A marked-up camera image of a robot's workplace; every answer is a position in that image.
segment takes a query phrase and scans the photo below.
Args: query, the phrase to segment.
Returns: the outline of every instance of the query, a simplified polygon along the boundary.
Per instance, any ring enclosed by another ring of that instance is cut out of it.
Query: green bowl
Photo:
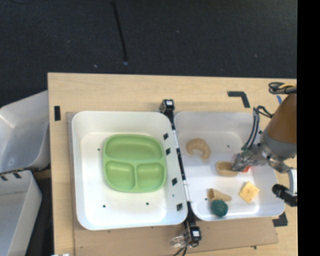
[[[103,171],[108,185],[117,191],[153,192],[166,182],[166,154],[151,136],[116,134],[104,143]]]

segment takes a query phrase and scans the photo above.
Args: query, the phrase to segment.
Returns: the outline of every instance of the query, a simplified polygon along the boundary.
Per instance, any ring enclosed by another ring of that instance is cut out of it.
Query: robotic hand
[[[277,197],[288,205],[298,206],[297,169],[287,166],[284,161],[297,154],[297,85],[273,82],[269,84],[272,94],[288,94],[272,115],[263,106],[253,108],[253,128],[247,143],[236,155],[232,170],[242,172],[250,166],[268,164],[279,173],[288,173],[290,188],[275,184],[272,188]],[[254,144],[258,133],[260,115],[271,121],[263,132],[260,142]]]

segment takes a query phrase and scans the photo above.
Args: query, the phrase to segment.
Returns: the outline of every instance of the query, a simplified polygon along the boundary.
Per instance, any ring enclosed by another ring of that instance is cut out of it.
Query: table surface
[[[103,247],[99,237],[110,240],[107,243],[112,255],[125,253],[125,247],[131,247],[127,255],[174,255],[175,250],[164,248],[163,244],[152,244],[161,240],[160,236],[168,231],[177,231],[177,227],[131,228],[88,232],[74,218],[73,186],[68,148],[67,113],[80,111],[155,111],[163,99],[173,99],[175,111],[210,111],[210,112],[246,112],[263,105],[274,113],[279,106],[279,99],[268,92],[270,82],[296,83],[295,79],[274,78],[228,78],[194,77],[165,75],[122,75],[122,74],[79,74],[49,73],[49,118],[51,179],[53,203],[53,231],[55,254],[100,255]],[[244,92],[250,107],[245,107],[241,97],[229,97],[228,92]],[[260,127],[268,124],[268,118],[261,118]],[[297,157],[287,161],[297,167]],[[278,183],[289,186],[287,174],[276,173]],[[198,247],[188,249],[187,254],[209,256],[214,250],[215,256],[292,256],[298,255],[298,217],[297,208],[285,206],[288,226],[271,227],[271,218],[257,218],[226,222],[225,224],[202,223],[204,233],[214,227],[222,235],[242,234],[233,241],[228,237],[220,238],[218,232],[208,233]],[[131,239],[133,232],[141,237]]]

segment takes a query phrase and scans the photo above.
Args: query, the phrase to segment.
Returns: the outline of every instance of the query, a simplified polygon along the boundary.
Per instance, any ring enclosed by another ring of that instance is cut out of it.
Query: cheese slice
[[[247,203],[250,203],[252,199],[259,193],[260,189],[248,181],[239,192],[239,196],[242,197]]]

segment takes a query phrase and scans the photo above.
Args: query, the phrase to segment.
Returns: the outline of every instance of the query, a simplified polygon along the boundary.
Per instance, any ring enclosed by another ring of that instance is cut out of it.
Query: toy food
[[[225,193],[222,193],[220,192],[219,190],[217,189],[214,189],[214,188],[210,188],[209,191],[208,191],[208,194],[207,194],[207,197],[210,201],[213,201],[213,200],[223,200],[225,202],[228,202],[228,201],[231,201],[232,200],[232,197],[225,194]]]
[[[225,216],[229,209],[228,205],[221,199],[213,200],[210,208],[212,213],[219,217]]]
[[[250,203],[252,199],[259,193],[260,189],[248,181],[239,192],[239,196],[242,197],[247,203]]]
[[[190,140],[186,144],[186,150],[190,155],[194,154],[193,150],[202,151],[202,156],[201,156],[202,160],[208,159],[211,154],[210,147],[208,146],[206,141],[202,138],[195,138],[195,139]]]
[[[233,177],[238,175],[237,171],[232,170],[232,163],[227,161],[219,161],[216,163],[216,171],[221,176]]]

